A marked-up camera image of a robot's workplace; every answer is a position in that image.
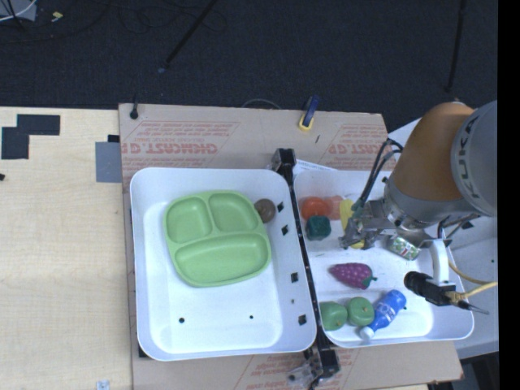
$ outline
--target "orange toy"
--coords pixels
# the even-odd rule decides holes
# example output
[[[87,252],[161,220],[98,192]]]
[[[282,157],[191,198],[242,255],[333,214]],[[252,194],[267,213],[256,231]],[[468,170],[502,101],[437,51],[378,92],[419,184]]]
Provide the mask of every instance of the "orange toy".
[[[329,205],[320,197],[307,197],[301,202],[301,217],[309,219],[313,215],[327,216],[331,212]]]
[[[329,219],[340,219],[340,203],[343,201],[343,197],[340,197],[339,195],[335,195],[334,197],[326,197],[325,202],[328,204],[329,212],[328,215]]]

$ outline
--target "small bottle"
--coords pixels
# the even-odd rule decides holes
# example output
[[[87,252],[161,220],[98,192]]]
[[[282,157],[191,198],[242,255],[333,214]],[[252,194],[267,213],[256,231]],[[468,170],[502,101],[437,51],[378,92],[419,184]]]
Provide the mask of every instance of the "small bottle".
[[[359,334],[363,340],[370,340],[378,329],[385,328],[396,317],[397,312],[406,306],[406,297],[396,289],[388,292],[375,307],[374,320],[363,327]]]
[[[405,258],[415,260],[419,256],[420,249],[401,236],[391,236],[387,240],[387,249]]]

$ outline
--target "green plate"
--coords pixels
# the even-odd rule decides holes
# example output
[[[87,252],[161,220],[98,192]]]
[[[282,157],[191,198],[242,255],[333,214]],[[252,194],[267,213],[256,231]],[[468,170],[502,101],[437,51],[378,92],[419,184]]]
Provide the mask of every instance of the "green plate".
[[[171,202],[163,218],[177,273],[197,287],[250,279],[271,261],[271,244],[254,204],[236,191],[205,191]]]

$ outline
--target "blue bottle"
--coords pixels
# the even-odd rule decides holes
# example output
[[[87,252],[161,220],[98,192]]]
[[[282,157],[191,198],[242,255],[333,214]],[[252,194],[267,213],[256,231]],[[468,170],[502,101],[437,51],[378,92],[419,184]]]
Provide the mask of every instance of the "blue bottle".
[[[363,327],[359,334],[363,340],[370,340],[378,329],[385,328],[396,317],[397,312],[406,306],[406,297],[396,289],[388,292],[375,307],[372,323]]]

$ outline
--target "white cable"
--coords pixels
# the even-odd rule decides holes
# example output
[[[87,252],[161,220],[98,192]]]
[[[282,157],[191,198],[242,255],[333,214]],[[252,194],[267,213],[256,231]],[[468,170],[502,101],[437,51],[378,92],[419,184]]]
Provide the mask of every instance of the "white cable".
[[[31,7],[34,6],[34,4],[37,2],[38,0],[32,0],[28,5],[27,7],[25,7],[22,11],[19,11],[18,13],[16,13],[16,16],[19,16],[19,15],[22,15],[23,13],[25,13],[27,10],[29,10]],[[14,19],[15,17],[13,15],[10,15],[10,16],[6,16],[6,17],[2,17],[0,19],[0,22],[3,22],[4,20],[9,20],[9,19]]]

